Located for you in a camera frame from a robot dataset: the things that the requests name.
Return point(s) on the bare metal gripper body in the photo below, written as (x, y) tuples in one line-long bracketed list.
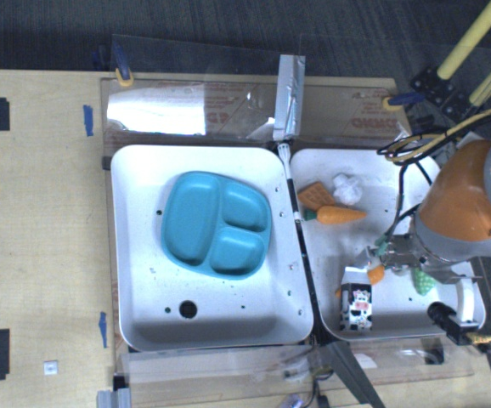
[(402, 251)]

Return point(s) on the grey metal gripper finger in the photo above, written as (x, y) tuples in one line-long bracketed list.
[(365, 256)]

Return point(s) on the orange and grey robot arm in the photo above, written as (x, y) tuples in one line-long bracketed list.
[(458, 202)]

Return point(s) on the orange rounded toy food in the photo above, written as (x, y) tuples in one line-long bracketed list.
[(376, 274)]

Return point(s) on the green dotted toy food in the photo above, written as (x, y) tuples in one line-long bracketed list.
[(423, 282)]

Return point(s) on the orange carrot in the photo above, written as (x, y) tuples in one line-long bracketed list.
[(339, 214)]

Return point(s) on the cow print milk carton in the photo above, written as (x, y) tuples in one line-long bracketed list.
[(357, 306)]

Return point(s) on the white plastic tray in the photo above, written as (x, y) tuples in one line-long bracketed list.
[(228, 313), (398, 313)]

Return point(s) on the white crumpled lump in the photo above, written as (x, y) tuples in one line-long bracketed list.
[(347, 189)]

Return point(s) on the orange waffle biscuit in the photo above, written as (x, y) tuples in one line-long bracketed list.
[(311, 194)]

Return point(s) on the blue divided plate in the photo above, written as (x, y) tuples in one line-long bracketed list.
[(194, 219)]

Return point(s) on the black cylinder on white bracket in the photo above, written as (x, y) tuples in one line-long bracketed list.
[(449, 319)]

